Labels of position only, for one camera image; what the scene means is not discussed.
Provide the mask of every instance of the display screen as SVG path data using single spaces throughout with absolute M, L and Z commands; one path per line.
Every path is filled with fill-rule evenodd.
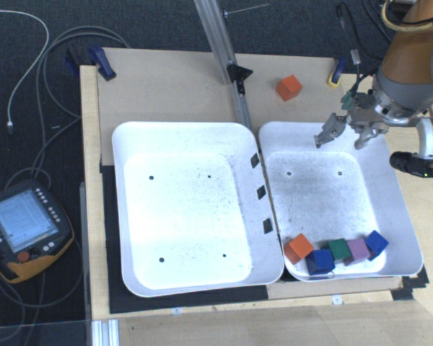
M 13 252 L 58 231 L 32 190 L 0 202 L 0 227 Z

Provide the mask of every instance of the table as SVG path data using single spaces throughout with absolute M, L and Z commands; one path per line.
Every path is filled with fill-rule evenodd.
M 97 75 L 96 67 L 81 67 L 92 319 L 124 319 L 121 329 L 126 334 L 133 331 L 132 327 L 150 334 L 148 329 L 151 327 L 147 326 L 150 320 L 146 319 L 151 316 L 170 316 L 176 314 L 176 309 L 127 314 L 109 312 L 100 163 L 113 164 L 110 135 L 116 125 L 127 120 L 235 121 L 235 114 L 229 89 L 219 78 L 211 53 L 113 48 L 106 48 L 105 52 L 110 65 L 117 72 L 116 85 L 113 82 L 101 81 L 102 77 Z M 343 87 L 333 90 L 326 86 L 325 81 L 335 65 L 330 58 L 244 54 L 237 55 L 237 60 L 241 66 L 254 70 L 254 74 L 245 82 L 254 132 L 269 120 L 325 121 L 331 112 L 340 111 L 339 99 L 344 93 L 343 87 L 348 89 L 354 80 L 352 75 L 344 76 Z M 283 102 L 275 93 L 274 87 L 279 79 L 290 74 L 296 75 L 304 88 L 297 98 Z M 115 96 L 117 101 L 109 105 L 104 99 L 112 96 Z M 417 151 L 418 136 L 415 130 L 391 129 L 386 138 L 390 152 Z M 433 179 L 419 179 L 400 172 L 397 172 L 397 175 L 430 280 L 428 288 L 414 290 L 416 304 L 411 306 L 415 306 L 419 313 L 433 321 Z M 267 286 L 267 301 L 184 308 L 180 309 L 179 314 L 194 314 L 198 318 L 211 314 L 210 318 L 207 317 L 210 321 L 215 313 L 231 311 L 232 314 L 238 314 L 234 315 L 237 318 L 237 321 L 234 320 L 236 323 L 245 324 L 245 321 L 253 321 L 258 316 L 252 313 L 257 309 L 267 312 L 268 318 L 273 318 L 270 323 L 273 324 L 279 314 L 282 317 L 285 309 L 318 311 L 323 306 L 323 309 L 328 309 L 335 302 L 354 304 L 358 308 L 368 306 L 362 309 L 347 308 L 351 312 L 348 316 L 361 314 L 363 309 L 378 311 L 379 307 L 374 309 L 369 303 L 379 306 L 385 304 L 391 311 L 398 314 L 401 311 L 399 315 L 402 316 L 407 314 L 407 309 L 403 309 L 400 301 L 393 301 L 390 292 L 402 287 L 402 278 L 398 277 L 317 283 L 276 282 Z M 319 321 L 315 311 L 312 319 Z M 188 315 L 183 318 L 186 324 L 192 324 L 193 318 Z M 131 326 L 137 319 L 141 319 L 142 326 Z M 319 322 L 324 325 L 323 322 L 326 321 L 320 316 Z M 172 328 L 177 326 L 174 321 L 169 325 Z M 129 336 L 125 335 L 122 340 L 128 342 L 128 339 Z

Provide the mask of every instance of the button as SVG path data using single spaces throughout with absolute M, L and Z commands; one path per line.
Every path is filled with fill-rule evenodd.
M 30 254 L 27 251 L 21 251 L 17 255 L 17 261 L 18 262 L 28 262 L 30 259 Z

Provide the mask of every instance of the white cable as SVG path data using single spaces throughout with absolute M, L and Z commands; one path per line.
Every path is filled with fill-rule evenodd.
M 40 57 L 42 56 L 42 54 L 45 52 L 45 50 L 46 50 L 46 48 L 48 46 L 48 42 L 50 41 L 50 33 L 49 33 L 48 27 L 46 26 L 46 24 L 44 23 L 44 21 L 41 20 L 40 18 L 36 17 L 35 15 L 31 15 L 29 13 L 24 13 L 24 12 L 16 12 L 14 10 L 1 10 L 1 9 L 0 9 L 0 13 L 20 14 L 20 15 L 25 15 L 26 17 L 33 18 L 33 19 L 37 20 L 43 26 L 43 28 L 45 28 L 45 32 L 46 32 L 45 45 L 43 46 L 41 52 L 38 54 L 38 57 L 34 60 L 34 62 L 32 63 L 32 65 L 29 67 L 29 69 L 26 70 L 26 72 L 24 73 L 24 76 L 22 76 L 22 78 L 19 80 L 19 82 L 17 83 L 17 85 L 14 87 L 13 92 L 12 92 L 11 96 L 9 97 L 8 110 L 7 110 L 8 122 L 7 122 L 6 126 L 8 128 L 8 132 L 11 134 L 11 133 L 13 133 L 13 121 L 12 121 L 12 111 L 11 110 L 12 110 L 12 102 L 13 102 L 14 94 L 16 93 L 17 89 L 21 85 L 22 81 L 24 81 L 24 79 L 30 73 L 30 71 L 32 70 L 32 68 L 34 68 L 35 64 L 38 62 L 38 60 L 40 59 Z

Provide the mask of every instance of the white tray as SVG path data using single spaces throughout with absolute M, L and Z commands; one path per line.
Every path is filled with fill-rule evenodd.
M 310 276 L 304 260 L 288 271 L 299 280 L 413 275 L 423 260 L 406 204 L 389 164 L 384 137 L 356 150 L 347 128 L 316 148 L 322 123 L 272 122 L 259 141 L 283 245 L 303 233 L 315 246 L 332 239 L 365 237 L 372 230 L 390 243 L 373 261 L 337 264 L 328 275 Z
M 128 122 L 113 134 L 123 281 L 152 297 L 272 283 L 283 254 L 253 134 Z

